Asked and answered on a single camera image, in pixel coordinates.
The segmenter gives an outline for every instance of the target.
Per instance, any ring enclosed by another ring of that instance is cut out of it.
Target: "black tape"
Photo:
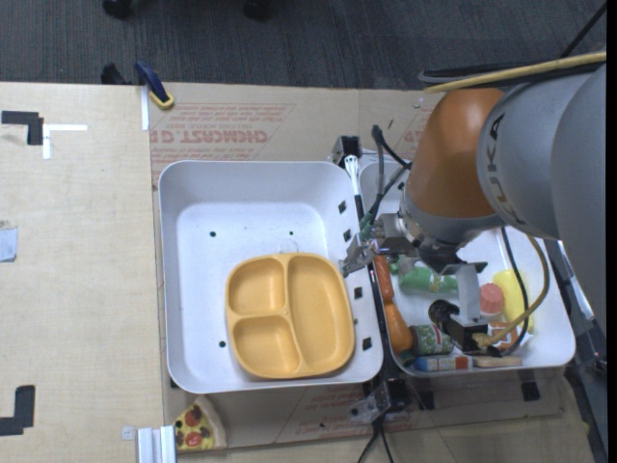
[[[18,436],[24,427],[35,424],[35,387],[19,386],[15,390],[15,407],[12,417],[0,418],[0,436]]]
[[[42,123],[38,112],[2,112],[2,123],[28,125],[28,145],[42,146]]]

